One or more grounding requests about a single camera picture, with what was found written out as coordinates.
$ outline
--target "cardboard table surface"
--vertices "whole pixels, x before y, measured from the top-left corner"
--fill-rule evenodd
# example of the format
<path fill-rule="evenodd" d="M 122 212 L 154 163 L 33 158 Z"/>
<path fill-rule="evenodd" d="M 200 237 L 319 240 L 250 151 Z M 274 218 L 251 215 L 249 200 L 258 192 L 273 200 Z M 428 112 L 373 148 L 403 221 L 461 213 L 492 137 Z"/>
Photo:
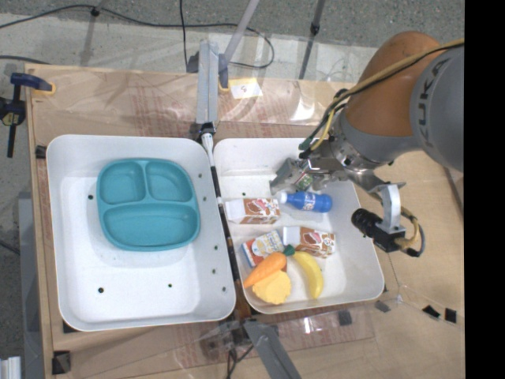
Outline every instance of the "cardboard table surface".
<path fill-rule="evenodd" d="M 51 140 L 68 133 L 191 137 L 196 75 L 33 64 L 25 71 L 56 86 L 52 95 L 26 91 L 45 376 L 225 377 L 226 353 L 209 355 L 202 347 L 201 336 L 212 332 L 215 323 L 102 332 L 76 332 L 65 326 L 58 310 L 47 165 L 41 156 Z M 216 141 L 306 137 L 335 92 L 349 87 L 321 81 L 254 82 L 261 95 L 219 95 Z M 464 377 L 461 196 L 451 174 L 423 152 L 407 153 L 377 174 L 384 181 L 406 182 L 402 205 L 419 219 L 427 243 L 419 258 L 377 249 L 388 313 L 374 304 L 348 305 L 270 316 L 265 321 L 278 325 L 303 378 L 333 377 L 335 369 L 340 377 Z M 359 187 L 357 194 L 363 208 L 382 215 L 380 205 Z M 350 312 L 352 326 L 335 323 L 342 310 Z M 428 315 L 427 310 L 440 315 Z M 457 315 L 455 323 L 444 320 L 447 311 Z M 306 319 L 323 325 L 325 337 L 306 336 L 306 327 L 300 325 Z M 53 358 L 58 354 L 70 356 L 71 369 L 56 376 Z M 268 377 L 254 352 L 237 365 L 234 376 Z"/>

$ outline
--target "blue bottle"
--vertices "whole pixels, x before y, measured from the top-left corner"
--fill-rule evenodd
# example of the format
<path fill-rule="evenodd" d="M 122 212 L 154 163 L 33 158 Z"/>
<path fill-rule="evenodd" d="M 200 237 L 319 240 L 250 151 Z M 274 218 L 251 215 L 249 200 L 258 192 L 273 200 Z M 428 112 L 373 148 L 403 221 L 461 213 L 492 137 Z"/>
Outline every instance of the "blue bottle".
<path fill-rule="evenodd" d="M 278 196 L 281 204 L 291 204 L 302 211 L 328 212 L 333 205 L 331 197 L 325 193 L 309 193 L 298 191 L 296 193 L 281 192 Z"/>

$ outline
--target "paper tag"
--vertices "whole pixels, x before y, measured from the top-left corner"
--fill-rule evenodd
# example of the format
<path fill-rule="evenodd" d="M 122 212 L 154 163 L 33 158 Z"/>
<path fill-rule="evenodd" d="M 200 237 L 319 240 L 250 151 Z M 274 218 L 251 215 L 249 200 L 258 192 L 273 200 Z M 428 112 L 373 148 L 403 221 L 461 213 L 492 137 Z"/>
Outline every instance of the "paper tag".
<path fill-rule="evenodd" d="M 260 97 L 263 95 L 261 87 L 255 78 L 231 80 L 230 90 L 235 99 Z"/>

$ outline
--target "teal divided plate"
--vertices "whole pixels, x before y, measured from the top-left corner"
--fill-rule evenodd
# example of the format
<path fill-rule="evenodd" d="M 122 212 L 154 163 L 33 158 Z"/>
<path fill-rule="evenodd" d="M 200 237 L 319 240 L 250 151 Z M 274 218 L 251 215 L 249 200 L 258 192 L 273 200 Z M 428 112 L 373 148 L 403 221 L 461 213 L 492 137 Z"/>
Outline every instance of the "teal divided plate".
<path fill-rule="evenodd" d="M 163 159 L 120 159 L 99 173 L 100 225 L 115 246 L 161 251 L 186 246 L 200 231 L 200 212 L 188 173 Z"/>

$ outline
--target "white bottle cap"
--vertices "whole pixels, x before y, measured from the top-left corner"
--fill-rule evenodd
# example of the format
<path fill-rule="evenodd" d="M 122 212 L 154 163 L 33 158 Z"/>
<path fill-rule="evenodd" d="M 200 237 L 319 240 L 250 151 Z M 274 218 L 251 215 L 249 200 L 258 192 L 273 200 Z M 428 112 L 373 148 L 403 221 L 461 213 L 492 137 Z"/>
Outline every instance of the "white bottle cap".
<path fill-rule="evenodd" d="M 278 193 L 277 201 L 279 201 L 281 204 L 285 204 L 287 201 L 287 192 L 281 191 L 280 193 Z"/>

